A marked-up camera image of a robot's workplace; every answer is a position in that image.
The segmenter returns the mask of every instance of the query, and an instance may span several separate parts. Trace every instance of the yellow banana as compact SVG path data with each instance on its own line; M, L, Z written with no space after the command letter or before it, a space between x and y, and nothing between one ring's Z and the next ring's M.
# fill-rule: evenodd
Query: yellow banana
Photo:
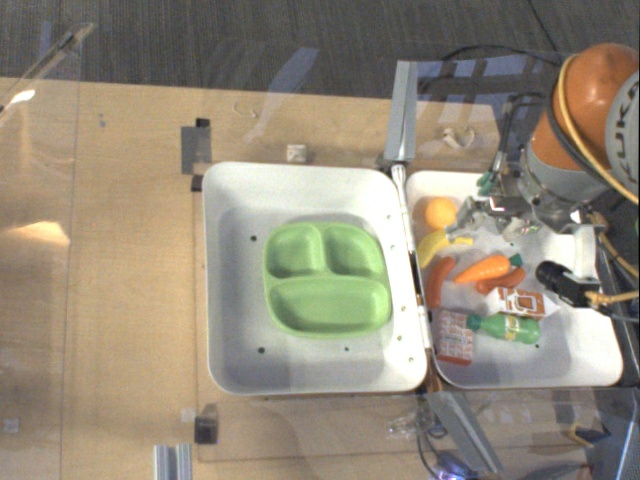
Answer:
M447 245L471 245L472 243L473 238L464 236L454 238L453 242L450 242L444 232L444 229L432 231L420 240L420 243L418 244L418 263L420 264L420 268L425 268L429 263L431 263L431 260L436 254L438 254L438 251Z

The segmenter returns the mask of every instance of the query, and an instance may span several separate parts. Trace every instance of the bottle label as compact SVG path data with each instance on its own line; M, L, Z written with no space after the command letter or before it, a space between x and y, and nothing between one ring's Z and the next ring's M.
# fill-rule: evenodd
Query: bottle label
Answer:
M515 341L519 332L520 320L513 315L507 315L504 322L504 339L507 341Z

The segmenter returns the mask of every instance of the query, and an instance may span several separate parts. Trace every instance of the white tray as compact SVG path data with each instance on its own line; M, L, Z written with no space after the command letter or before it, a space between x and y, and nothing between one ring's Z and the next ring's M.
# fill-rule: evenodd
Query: white tray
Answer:
M407 391L426 374L415 289L397 191L368 169L221 163L203 184L208 359L215 382L240 395ZM349 339L300 338L271 320L262 249L276 227L301 220L362 226L384 252L393 314Z
M477 174L424 171L412 175L407 197L416 242L425 235L422 217L429 197L448 196L458 205L477 192ZM475 233L472 246L453 246L443 251L458 258L460 269L492 252L506 255L520 252L527 270L522 289L543 291L535 279L535 268L543 260L595 276L595 236L557 235L548 229L507 243L491 226ZM484 298L469 285L444 283L442 307L482 312ZM496 340L476 334L473 362L460 366L438 362L440 374L461 388L555 388L609 386L622 374L622 354L611 320L590 309L575 309L560 303L562 309L542 320L538 346Z

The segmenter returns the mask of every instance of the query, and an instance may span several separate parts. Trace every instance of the sausage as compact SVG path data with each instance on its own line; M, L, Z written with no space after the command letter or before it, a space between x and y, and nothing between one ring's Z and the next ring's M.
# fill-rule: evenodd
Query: sausage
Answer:
M427 279L427 290L425 293L427 307L437 309L442 303L442 283L449 275L449 272L456 266L456 260L451 256L445 256L431 269Z
M515 288L525 278L527 273L522 267L516 267L508 274L494 279L484 279L476 283L476 290L483 295L487 295L491 290L497 288Z

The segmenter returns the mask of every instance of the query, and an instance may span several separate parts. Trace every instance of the table surface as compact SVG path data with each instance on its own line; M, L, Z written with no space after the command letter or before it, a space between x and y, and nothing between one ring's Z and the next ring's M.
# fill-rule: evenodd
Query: table surface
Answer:
M0 80L0 92L10 83ZM317 397L302 399L301 408L296 400L239 398L216 387L206 364L201 198L180 168L180 130L196 118L212 122L214 161L284 162L286 144L304 143L319 163L372 166L384 147L390 101L48 84L58 84L62 98L77 98L77 116L56 112L50 101L18 110L30 126L47 127L51 140L56 130L68 131L69 120L77 122L69 278L56 278L55 254L45 255L52 264L39 269L25 260L23 274L57 286L66 310L43 322L37 311L16 318L0 307L21 364L0 372L0 388L5 382L23 389L0 402L3 416L21 418L19 433L0 434L9 478L151 478L153 446L192 442L193 415L212 402L221 442L195 447L195 479L424 478L415 441L386 436L388 421L410 412L410 397ZM479 133L493 137L491 144L497 135L488 116L479 119ZM474 157L478 170L487 158ZM0 240L0 258L16 255L15 243ZM34 243L40 256L68 246ZM0 259L2 272L9 271L5 263ZM3 293L16 282L0 276ZM549 431L555 416L537 407L539 419L529 423ZM501 439L528 450L514 458L522 467L545 453L580 460L581 449L570 442L517 439L518 416L510 417L513 434ZM339 435L353 425L364 430Z

